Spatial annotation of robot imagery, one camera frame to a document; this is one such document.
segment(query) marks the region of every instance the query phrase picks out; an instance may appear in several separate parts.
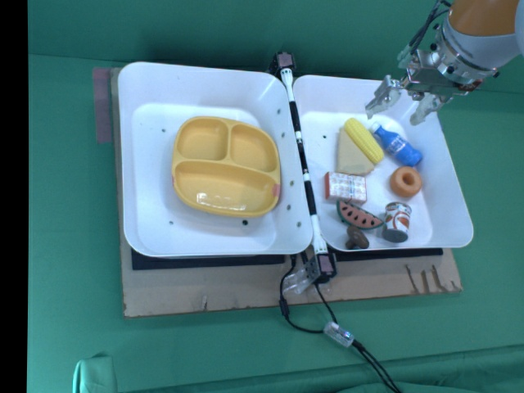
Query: corn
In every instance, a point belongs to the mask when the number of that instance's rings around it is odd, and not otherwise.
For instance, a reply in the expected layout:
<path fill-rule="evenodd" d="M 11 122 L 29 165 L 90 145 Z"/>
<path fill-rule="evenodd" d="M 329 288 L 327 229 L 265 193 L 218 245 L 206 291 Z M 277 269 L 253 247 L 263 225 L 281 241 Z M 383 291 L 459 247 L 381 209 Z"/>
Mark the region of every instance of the corn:
<path fill-rule="evenodd" d="M 344 129 L 357 147 L 375 165 L 384 158 L 384 151 L 378 145 L 374 136 L 355 118 L 349 118 L 344 124 Z"/>

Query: red and white box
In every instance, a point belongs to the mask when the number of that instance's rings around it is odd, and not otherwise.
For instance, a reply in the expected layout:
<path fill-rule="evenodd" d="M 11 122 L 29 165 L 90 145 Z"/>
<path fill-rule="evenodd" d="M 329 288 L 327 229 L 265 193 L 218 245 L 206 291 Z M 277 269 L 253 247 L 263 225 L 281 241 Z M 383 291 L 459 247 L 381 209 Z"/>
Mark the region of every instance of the red and white box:
<path fill-rule="evenodd" d="M 368 200 L 364 176 L 327 172 L 324 175 L 324 182 L 327 200 L 342 199 L 356 204 L 363 204 Z"/>

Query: watermelon slice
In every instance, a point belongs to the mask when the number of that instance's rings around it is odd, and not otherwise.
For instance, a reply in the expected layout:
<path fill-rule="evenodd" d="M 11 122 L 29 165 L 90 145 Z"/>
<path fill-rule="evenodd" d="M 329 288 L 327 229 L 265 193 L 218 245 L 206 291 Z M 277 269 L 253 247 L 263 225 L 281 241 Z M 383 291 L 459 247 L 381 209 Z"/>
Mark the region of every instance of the watermelon slice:
<path fill-rule="evenodd" d="M 361 228 L 362 230 L 377 228 L 384 224 L 384 221 L 376 215 L 343 200 L 337 200 L 337 212 L 344 223 Z"/>

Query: white plastic tray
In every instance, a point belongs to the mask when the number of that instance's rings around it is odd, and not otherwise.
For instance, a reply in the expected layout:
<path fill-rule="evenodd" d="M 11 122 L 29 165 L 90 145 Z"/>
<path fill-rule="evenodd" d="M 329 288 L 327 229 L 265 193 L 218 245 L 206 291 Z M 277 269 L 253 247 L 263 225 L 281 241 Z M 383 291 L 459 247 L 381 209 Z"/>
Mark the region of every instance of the white plastic tray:
<path fill-rule="evenodd" d="M 123 228 L 143 255 L 293 254 L 311 242 L 300 158 L 286 90 L 272 75 L 138 62 L 119 74 Z M 257 218 L 213 215 L 185 205 L 171 181 L 174 140 L 195 116 L 262 128 L 281 161 L 277 205 Z"/>
<path fill-rule="evenodd" d="M 341 79 L 306 75 L 294 84 L 300 115 L 305 154 L 313 184 L 320 228 L 328 244 L 344 250 L 347 241 L 346 224 L 342 223 L 334 201 L 327 201 L 323 176 L 334 171 L 337 159 L 338 133 L 350 117 L 366 127 L 379 122 L 385 129 L 400 133 L 423 154 L 416 169 L 421 174 L 422 190 L 410 199 L 399 198 L 390 190 L 389 178 L 397 163 L 388 154 L 366 176 L 368 200 L 365 210 L 384 218 L 386 204 L 402 201 L 412 208 L 409 238 L 392 243 L 381 236 L 382 228 L 366 232 L 370 249 L 462 247 L 473 236 L 472 221 L 461 192 L 453 162 L 436 113 L 420 125 L 412 126 L 409 117 L 417 103 L 402 93 L 388 111 L 368 120 L 365 105 L 373 98 L 380 82 L 375 80 Z"/>

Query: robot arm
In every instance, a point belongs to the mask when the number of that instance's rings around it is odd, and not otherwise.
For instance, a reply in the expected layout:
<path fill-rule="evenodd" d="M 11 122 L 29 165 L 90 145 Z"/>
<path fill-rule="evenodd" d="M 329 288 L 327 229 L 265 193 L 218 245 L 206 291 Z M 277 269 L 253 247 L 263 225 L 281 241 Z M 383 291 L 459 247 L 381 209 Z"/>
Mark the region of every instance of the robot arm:
<path fill-rule="evenodd" d="M 431 24 L 436 25 L 430 51 L 419 48 Z M 424 25 L 398 55 L 401 80 L 387 75 L 366 105 L 368 118 L 393 105 L 402 89 L 418 108 L 411 124 L 424 121 L 455 95 L 466 95 L 519 54 L 524 55 L 524 0 L 437 0 Z"/>

